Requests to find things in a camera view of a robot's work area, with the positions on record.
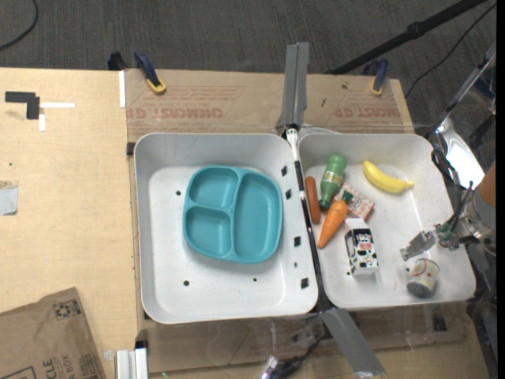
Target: bottle label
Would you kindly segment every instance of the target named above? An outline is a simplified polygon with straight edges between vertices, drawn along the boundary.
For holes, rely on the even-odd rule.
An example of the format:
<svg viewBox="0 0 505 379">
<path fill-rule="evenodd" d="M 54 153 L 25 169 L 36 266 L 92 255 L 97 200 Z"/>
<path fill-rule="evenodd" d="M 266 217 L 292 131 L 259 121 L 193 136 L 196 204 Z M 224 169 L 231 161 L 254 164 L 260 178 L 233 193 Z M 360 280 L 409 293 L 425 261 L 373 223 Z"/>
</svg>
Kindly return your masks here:
<svg viewBox="0 0 505 379">
<path fill-rule="evenodd" d="M 342 177 L 333 171 L 325 171 L 323 174 L 323 181 L 339 184 L 342 182 Z"/>
</svg>

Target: banana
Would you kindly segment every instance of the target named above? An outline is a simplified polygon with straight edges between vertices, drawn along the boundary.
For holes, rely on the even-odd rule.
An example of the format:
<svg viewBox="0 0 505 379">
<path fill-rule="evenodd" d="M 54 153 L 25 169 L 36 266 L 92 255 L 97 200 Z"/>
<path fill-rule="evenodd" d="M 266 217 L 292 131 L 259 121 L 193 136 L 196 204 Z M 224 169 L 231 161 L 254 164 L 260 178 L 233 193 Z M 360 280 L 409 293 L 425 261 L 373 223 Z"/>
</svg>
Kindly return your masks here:
<svg viewBox="0 0 505 379">
<path fill-rule="evenodd" d="M 372 162 L 365 160 L 363 162 L 363 174 L 377 188 L 388 193 L 399 193 L 403 190 L 413 187 L 412 181 L 403 181 L 383 173 Z"/>
</svg>

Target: toy carrot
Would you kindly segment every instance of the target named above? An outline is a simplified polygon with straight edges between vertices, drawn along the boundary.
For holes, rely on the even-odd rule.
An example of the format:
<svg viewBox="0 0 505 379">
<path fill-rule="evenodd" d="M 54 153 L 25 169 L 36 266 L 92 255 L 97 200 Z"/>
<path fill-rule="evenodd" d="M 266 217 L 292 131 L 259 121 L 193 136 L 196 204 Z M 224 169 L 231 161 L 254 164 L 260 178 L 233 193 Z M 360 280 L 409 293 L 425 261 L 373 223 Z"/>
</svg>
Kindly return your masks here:
<svg viewBox="0 0 505 379">
<path fill-rule="evenodd" d="M 309 203 L 309 213 L 314 223 L 319 223 L 321 220 L 321 208 L 317 203 L 317 187 L 316 179 L 308 176 L 305 179 L 305 193 L 307 194 L 307 202 Z"/>
<path fill-rule="evenodd" d="M 346 218 L 348 209 L 347 202 L 353 199 L 353 194 L 344 191 L 342 199 L 333 201 L 328 209 L 326 218 L 324 219 L 323 228 L 317 246 L 322 249 L 335 234 L 342 221 Z"/>
</svg>

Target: blue and yellow clamp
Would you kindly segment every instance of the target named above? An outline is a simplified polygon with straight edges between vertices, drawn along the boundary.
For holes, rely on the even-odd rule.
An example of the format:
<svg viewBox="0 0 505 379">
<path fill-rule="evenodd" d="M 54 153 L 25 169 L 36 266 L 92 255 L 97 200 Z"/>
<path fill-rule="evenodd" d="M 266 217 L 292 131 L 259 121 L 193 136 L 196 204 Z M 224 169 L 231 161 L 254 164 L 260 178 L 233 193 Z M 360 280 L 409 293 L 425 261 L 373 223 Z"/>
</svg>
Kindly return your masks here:
<svg viewBox="0 0 505 379">
<path fill-rule="evenodd" d="M 141 67 L 144 71 L 145 81 L 149 88 L 155 94 L 163 94 L 166 91 L 166 85 L 156 74 L 155 68 L 149 62 L 148 57 L 140 51 L 135 51 L 135 60 L 137 61 L 137 67 Z"/>
<path fill-rule="evenodd" d="M 382 87 L 384 83 L 384 78 L 386 77 L 387 72 L 387 59 L 372 60 L 367 63 L 365 68 L 363 69 L 363 74 L 365 76 L 375 77 L 370 81 L 370 92 L 373 96 L 381 96 L 382 95 Z"/>
</svg>

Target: table surface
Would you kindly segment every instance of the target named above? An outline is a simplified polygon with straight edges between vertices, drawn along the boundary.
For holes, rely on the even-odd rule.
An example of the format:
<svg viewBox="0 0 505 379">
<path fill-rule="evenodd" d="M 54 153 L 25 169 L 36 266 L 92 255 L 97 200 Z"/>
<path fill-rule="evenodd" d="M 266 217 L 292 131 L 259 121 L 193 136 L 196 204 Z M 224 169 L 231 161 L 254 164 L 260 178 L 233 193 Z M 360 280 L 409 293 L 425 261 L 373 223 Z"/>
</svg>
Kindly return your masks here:
<svg viewBox="0 0 505 379">
<path fill-rule="evenodd" d="M 132 349 L 139 329 L 138 243 L 118 73 L 0 68 L 0 85 L 2 94 L 34 92 L 41 102 L 76 104 L 45 109 L 40 132 L 24 104 L 0 100 L 0 180 L 19 184 L 17 213 L 0 216 L 0 313 L 76 287 L 99 353 Z M 402 95 L 395 98 L 401 119 L 408 118 Z M 392 363 L 402 359 L 390 356 Z M 113 363 L 103 365 L 114 377 Z"/>
</svg>

